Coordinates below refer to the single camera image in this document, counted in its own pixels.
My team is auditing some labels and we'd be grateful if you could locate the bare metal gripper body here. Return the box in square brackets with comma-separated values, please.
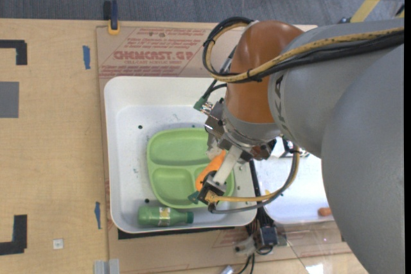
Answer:
[204, 98, 277, 162]

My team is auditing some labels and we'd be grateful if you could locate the orange carrot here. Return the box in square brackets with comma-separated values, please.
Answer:
[188, 150, 227, 205]

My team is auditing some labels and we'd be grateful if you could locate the green divided plate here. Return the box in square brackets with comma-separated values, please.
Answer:
[146, 127, 236, 210]

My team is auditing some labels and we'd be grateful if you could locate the thin black rod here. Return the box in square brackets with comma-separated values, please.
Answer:
[248, 159, 265, 221]

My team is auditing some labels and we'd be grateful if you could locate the white plastic tray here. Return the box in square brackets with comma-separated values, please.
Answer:
[253, 137, 335, 225]
[103, 75, 258, 234]

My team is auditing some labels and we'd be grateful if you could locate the green bottle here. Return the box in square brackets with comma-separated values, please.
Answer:
[137, 205, 195, 228]

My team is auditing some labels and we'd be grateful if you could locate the brown cardboard board red print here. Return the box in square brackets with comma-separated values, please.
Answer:
[96, 25, 354, 274]

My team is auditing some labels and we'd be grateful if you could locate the black block with thin wires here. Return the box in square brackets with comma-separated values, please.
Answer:
[258, 223, 279, 248]

